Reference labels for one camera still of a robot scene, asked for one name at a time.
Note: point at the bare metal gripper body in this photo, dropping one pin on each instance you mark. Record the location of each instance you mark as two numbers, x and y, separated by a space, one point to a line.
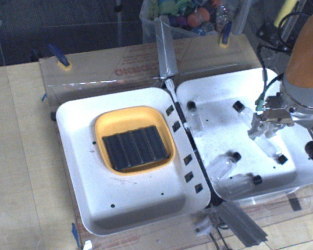
275 110

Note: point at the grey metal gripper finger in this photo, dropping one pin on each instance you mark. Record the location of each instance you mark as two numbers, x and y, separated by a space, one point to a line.
254 128
273 129

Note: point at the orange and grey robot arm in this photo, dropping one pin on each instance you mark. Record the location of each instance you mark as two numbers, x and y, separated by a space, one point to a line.
308 62

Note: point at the clear plastic bottle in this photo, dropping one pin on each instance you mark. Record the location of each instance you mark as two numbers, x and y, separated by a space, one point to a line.
269 147
241 186
195 121
244 113
222 167

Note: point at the white plastic tray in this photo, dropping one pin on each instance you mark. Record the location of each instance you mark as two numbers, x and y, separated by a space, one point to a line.
229 136
145 199

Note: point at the black ribbed rectangular block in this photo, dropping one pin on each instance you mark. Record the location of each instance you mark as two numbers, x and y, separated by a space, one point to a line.
135 148

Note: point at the yellow bowl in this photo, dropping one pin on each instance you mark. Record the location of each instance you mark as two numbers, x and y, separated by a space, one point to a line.
129 118

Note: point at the clear plastic storage bin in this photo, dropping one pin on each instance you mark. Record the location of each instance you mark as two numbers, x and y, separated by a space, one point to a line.
192 1

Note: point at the brown cardboard board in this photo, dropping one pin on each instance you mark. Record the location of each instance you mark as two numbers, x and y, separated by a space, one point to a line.
92 70

